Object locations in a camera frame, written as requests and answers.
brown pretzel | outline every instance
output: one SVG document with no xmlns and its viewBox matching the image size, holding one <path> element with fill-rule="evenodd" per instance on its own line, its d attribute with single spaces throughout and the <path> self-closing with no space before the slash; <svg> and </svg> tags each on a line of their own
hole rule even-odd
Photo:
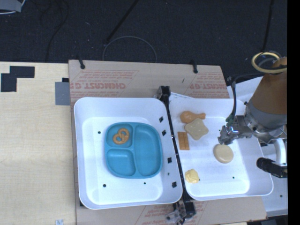
<svg viewBox="0 0 300 225">
<path fill-rule="evenodd" d="M 118 133 L 116 133 L 113 137 L 112 140 L 115 144 L 117 145 L 121 145 L 124 144 L 128 141 L 129 139 L 129 131 L 126 128 L 120 128 L 118 130 Z"/>
</svg>

toy food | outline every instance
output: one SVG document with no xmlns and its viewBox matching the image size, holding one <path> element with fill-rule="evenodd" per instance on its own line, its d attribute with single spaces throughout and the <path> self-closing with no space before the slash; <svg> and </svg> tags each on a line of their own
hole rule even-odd
<svg viewBox="0 0 300 225">
<path fill-rule="evenodd" d="M 202 136 L 208 133 L 208 128 L 203 123 L 202 119 L 196 118 L 194 121 L 184 126 L 186 132 L 188 132 L 192 138 L 199 140 Z"/>
<path fill-rule="evenodd" d="M 185 173 L 185 179 L 189 183 L 197 183 L 200 180 L 199 176 L 198 176 L 198 173 L 197 173 L 197 171 L 195 169 L 188 170 Z"/>
<path fill-rule="evenodd" d="M 189 150 L 188 134 L 186 132 L 178 132 L 179 149 Z"/>
<path fill-rule="evenodd" d="M 217 144 L 214 155 L 220 163 L 230 163 L 233 160 L 233 150 L 228 145 Z"/>
<path fill-rule="evenodd" d="M 128 141 L 128 139 L 129 139 L 129 131 L 124 127 L 120 128 L 118 130 L 118 133 L 116 133 L 112 137 L 113 142 L 118 145 L 126 143 Z"/>
<path fill-rule="evenodd" d="M 190 111 L 184 111 L 181 115 L 180 115 L 180 120 L 183 123 L 190 123 L 192 121 L 194 121 L 196 118 L 200 118 L 200 119 L 205 119 L 206 114 L 205 113 L 193 113 Z"/>
</svg>

white tray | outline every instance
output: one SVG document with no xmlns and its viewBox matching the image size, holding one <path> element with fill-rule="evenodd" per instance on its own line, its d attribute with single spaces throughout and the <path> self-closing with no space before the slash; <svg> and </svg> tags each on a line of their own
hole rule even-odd
<svg viewBox="0 0 300 225">
<path fill-rule="evenodd" d="M 85 97 L 76 102 L 74 113 L 79 197 L 84 206 L 96 210 L 175 203 L 181 198 L 179 169 L 167 112 L 161 101 L 155 98 Z M 158 131 L 163 149 L 159 174 L 146 179 L 129 179 L 114 176 L 108 170 L 105 132 L 117 122 L 146 123 Z"/>
<path fill-rule="evenodd" d="M 268 195 L 273 190 L 271 175 L 256 166 L 264 157 L 257 138 L 236 139 L 229 146 L 234 153 L 228 164 L 218 162 L 213 148 L 218 144 L 220 129 L 232 112 L 233 99 L 175 98 L 170 102 L 170 113 L 183 174 L 195 169 L 200 177 L 196 184 L 185 182 L 187 192 L 195 200 L 206 201 L 223 198 Z M 188 134 L 190 150 L 180 150 L 177 132 L 184 132 L 180 120 L 183 111 L 206 113 L 203 120 L 208 134 L 198 141 Z M 236 115 L 243 115 L 245 106 L 237 101 Z"/>
</svg>

yellow cable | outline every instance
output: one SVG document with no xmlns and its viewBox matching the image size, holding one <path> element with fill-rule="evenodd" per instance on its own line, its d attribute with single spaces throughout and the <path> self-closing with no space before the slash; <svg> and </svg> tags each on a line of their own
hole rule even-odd
<svg viewBox="0 0 300 225">
<path fill-rule="evenodd" d="M 255 60 L 256 60 L 259 56 L 261 56 L 262 54 L 273 56 L 273 57 L 275 57 L 277 60 L 280 59 L 280 57 L 279 57 L 277 54 L 275 54 L 275 53 L 272 53 L 272 52 L 260 52 L 260 53 L 258 53 L 258 54 L 256 54 L 256 55 L 254 55 L 253 58 L 252 58 L 252 60 L 251 60 L 252 66 L 253 66 L 256 70 L 258 70 L 258 71 L 260 71 L 260 72 L 263 72 L 263 73 L 272 73 L 272 74 L 273 74 L 273 73 L 282 73 L 282 72 L 285 72 L 285 71 L 287 70 L 286 67 L 285 67 L 285 68 L 281 68 L 281 69 L 275 69 L 275 70 L 273 70 L 273 69 L 264 69 L 264 68 L 259 67 L 259 66 L 255 63 Z"/>
</svg>

blue plate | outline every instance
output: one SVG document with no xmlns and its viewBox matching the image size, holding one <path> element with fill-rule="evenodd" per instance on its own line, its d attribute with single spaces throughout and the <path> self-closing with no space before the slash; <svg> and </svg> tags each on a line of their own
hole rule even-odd
<svg viewBox="0 0 300 225">
<path fill-rule="evenodd" d="M 116 144 L 113 137 L 121 128 L 128 130 L 129 138 L 122 144 Z M 116 137 L 117 141 L 121 140 L 121 135 Z M 112 124 L 105 134 L 105 161 L 109 171 L 117 177 L 151 178 L 157 175 L 163 164 L 157 130 L 138 122 Z"/>
</svg>

